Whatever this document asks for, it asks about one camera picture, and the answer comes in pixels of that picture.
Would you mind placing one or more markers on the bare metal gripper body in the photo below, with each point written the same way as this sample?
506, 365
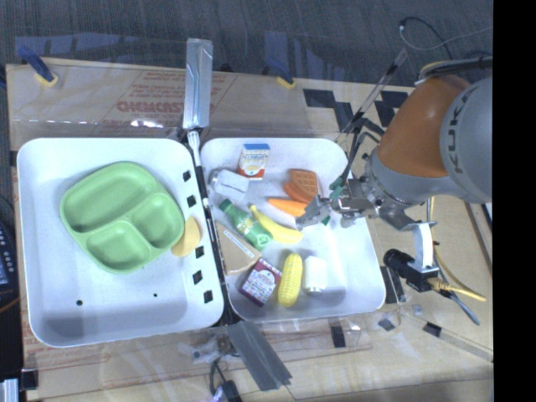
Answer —
356, 201

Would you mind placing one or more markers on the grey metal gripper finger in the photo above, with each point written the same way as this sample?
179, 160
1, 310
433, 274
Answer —
309, 220
320, 205

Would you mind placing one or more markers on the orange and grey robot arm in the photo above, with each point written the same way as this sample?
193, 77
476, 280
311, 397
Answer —
423, 140

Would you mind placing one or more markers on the orange carrot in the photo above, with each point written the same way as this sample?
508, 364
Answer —
289, 207

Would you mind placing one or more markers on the orange waffle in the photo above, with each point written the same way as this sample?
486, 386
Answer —
305, 182

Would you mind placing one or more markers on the yellow banana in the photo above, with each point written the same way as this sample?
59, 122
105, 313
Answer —
280, 232

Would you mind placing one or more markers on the white can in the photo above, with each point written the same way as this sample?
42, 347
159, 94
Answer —
315, 274

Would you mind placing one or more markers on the green bottle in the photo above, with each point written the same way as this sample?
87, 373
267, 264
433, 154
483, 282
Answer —
247, 226

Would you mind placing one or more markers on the yellow corn cob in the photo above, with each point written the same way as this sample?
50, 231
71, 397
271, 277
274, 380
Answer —
290, 281

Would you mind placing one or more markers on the white plastic tray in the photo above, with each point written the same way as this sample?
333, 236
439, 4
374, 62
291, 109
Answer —
104, 308
356, 274

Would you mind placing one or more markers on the dark red carton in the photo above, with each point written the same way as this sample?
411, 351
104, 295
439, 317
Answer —
259, 283

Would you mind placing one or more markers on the blue white orange carton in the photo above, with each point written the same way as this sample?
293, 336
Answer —
253, 161

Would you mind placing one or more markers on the tan sandwich wedge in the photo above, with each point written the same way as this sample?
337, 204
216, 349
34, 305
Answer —
234, 254

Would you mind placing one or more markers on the yellow round biscuit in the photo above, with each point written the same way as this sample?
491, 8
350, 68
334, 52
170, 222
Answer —
187, 239

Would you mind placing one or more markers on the brown cardboard board red print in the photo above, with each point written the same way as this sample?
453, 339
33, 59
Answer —
377, 371

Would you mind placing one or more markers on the green divided plate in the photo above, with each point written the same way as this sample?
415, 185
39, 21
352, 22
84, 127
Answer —
113, 207

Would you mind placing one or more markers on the black cylinder on white bracket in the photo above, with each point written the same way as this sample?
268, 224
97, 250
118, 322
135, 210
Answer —
421, 274

